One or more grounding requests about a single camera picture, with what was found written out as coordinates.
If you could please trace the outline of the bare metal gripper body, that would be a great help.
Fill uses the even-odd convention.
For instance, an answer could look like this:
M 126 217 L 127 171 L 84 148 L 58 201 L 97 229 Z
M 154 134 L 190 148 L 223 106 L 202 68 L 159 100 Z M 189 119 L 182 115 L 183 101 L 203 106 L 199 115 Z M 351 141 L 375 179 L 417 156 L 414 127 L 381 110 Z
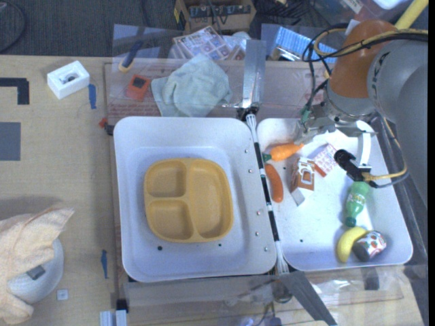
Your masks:
M 357 121 L 368 122 L 375 115 L 375 107 L 368 98 L 348 98 L 325 95 L 320 104 L 313 105 L 300 119 L 307 130 L 315 133 L 321 126 L 344 128 Z

